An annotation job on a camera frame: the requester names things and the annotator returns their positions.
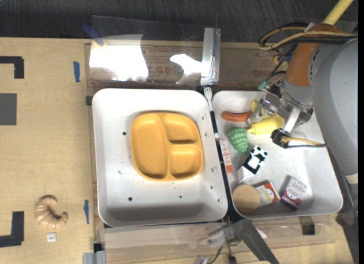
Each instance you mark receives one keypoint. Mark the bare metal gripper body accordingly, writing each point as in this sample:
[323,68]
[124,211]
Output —
[284,106]

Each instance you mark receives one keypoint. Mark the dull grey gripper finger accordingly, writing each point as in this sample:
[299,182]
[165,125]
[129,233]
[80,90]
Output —
[256,111]

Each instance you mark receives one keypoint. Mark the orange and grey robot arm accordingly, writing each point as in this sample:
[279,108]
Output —
[335,86]

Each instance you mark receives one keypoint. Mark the yellow banana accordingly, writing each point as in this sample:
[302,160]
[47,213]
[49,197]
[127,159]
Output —
[254,105]

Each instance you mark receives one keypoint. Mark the yellow mustard bottle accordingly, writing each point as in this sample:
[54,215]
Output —
[266,126]

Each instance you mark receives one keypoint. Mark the orange sausage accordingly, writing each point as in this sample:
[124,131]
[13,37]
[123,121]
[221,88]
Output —
[234,115]

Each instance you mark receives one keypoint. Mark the green grapes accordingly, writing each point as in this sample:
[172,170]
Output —
[239,140]

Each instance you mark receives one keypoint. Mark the black and white carton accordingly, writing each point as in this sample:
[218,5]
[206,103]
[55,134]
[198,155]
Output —
[254,161]

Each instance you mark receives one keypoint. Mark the red and white packet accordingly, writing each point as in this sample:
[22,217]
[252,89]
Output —
[226,156]

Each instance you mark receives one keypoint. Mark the white plastic tray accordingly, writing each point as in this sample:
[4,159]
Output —
[298,166]
[113,143]

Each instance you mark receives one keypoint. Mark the orange and white carton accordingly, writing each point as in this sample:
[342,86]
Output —
[268,194]

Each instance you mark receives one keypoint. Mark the purple and white carton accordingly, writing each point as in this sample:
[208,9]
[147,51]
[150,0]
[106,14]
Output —
[294,193]

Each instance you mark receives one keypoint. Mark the tan round biscuit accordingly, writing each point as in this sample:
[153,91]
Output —
[246,199]

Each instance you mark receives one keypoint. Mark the orange divided plate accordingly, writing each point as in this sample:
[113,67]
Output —
[150,146]

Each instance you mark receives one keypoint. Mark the yellow pole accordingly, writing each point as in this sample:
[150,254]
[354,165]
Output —
[342,1]

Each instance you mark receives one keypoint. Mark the tan croissant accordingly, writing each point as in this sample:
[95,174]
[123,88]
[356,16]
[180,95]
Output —
[47,217]

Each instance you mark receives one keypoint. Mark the black cylinder on white bracket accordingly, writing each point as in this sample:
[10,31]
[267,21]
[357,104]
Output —
[280,137]

